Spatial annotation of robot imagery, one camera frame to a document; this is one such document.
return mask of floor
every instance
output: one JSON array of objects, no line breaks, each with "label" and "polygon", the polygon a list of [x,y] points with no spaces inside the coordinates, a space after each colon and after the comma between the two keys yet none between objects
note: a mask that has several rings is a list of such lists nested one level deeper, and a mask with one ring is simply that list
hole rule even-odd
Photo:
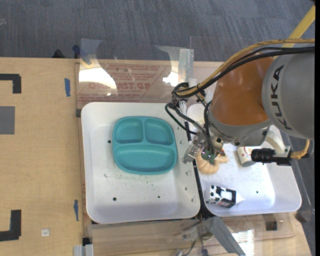
[{"label": "floor", "polygon": [[[1,0],[0,57],[74,58],[84,39],[97,56],[165,60],[165,48],[194,49],[195,61],[224,61],[246,46],[287,38],[311,0]],[[315,37],[315,23],[303,35]],[[294,150],[300,139],[287,137]],[[303,196],[300,219],[315,255],[315,158],[293,163]]]}]

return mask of wooden surface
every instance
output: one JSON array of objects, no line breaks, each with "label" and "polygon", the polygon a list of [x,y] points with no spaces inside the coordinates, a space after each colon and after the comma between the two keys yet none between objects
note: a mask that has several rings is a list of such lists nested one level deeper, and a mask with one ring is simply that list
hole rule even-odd
[{"label": "wooden surface", "polygon": [[[21,94],[12,94],[12,82],[0,81],[0,106],[15,106],[14,135],[0,135],[0,231],[9,230],[11,210],[22,212],[21,236],[19,240],[1,241],[1,256],[71,256],[73,246],[82,243],[84,205],[76,63],[74,59],[0,58],[0,74],[20,74],[22,79]],[[202,70],[197,78],[206,78],[217,66],[219,63],[196,62],[194,68]],[[65,78],[70,80],[70,97],[66,95]],[[240,243],[241,247],[251,248],[248,250],[252,254],[247,255],[311,255],[301,224],[292,214],[289,220],[291,228],[270,237],[257,235],[256,219],[232,218],[225,222],[235,233],[255,231],[253,241]],[[42,237],[41,230],[46,228],[50,229],[50,236]],[[210,255],[235,255],[226,254],[216,241],[206,241],[205,246]],[[197,243],[189,255],[196,255],[200,249]],[[171,256],[172,252],[135,256]]]}]

